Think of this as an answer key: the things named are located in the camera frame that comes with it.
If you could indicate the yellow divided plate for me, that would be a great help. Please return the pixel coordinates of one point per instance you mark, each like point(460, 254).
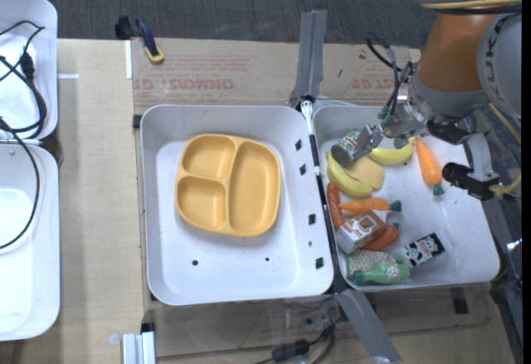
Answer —
point(249, 188)

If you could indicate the white plastic tray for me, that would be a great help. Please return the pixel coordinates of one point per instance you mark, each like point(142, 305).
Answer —
point(452, 238)
point(232, 267)

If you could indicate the thin black and white rod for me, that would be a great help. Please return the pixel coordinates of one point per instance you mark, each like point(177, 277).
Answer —
point(318, 171)

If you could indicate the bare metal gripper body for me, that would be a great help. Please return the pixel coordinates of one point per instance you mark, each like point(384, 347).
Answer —
point(408, 124)

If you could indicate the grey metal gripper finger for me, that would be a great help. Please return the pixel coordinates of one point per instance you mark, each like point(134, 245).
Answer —
point(372, 147)
point(365, 138)

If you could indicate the black and white cow carton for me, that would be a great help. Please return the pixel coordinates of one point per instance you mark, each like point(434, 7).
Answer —
point(423, 250)

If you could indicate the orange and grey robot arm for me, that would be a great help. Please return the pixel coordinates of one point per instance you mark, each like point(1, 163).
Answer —
point(452, 47)

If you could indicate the black cylinder on white bracket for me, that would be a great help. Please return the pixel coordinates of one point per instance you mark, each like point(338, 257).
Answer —
point(481, 184)

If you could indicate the orange carrot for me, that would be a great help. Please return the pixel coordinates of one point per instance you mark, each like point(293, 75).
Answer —
point(383, 240)
point(365, 205)
point(428, 165)

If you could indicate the pale yellow flat slice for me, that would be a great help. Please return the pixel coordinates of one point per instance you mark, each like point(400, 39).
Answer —
point(369, 173)

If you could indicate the orange and white carton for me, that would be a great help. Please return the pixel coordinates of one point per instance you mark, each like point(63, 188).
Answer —
point(361, 231)

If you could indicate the yellow patterned green bottle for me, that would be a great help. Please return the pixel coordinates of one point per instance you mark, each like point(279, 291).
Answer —
point(367, 259)

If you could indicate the red sausage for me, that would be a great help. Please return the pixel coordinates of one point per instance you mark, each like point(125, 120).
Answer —
point(334, 205)

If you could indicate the yellow banana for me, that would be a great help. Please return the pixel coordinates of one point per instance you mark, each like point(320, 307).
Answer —
point(394, 156)
point(342, 180)

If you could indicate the green white red can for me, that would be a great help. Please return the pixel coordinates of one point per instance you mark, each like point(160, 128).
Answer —
point(343, 148)

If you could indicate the brown cardboard board red print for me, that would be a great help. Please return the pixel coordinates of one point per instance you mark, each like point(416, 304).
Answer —
point(232, 76)

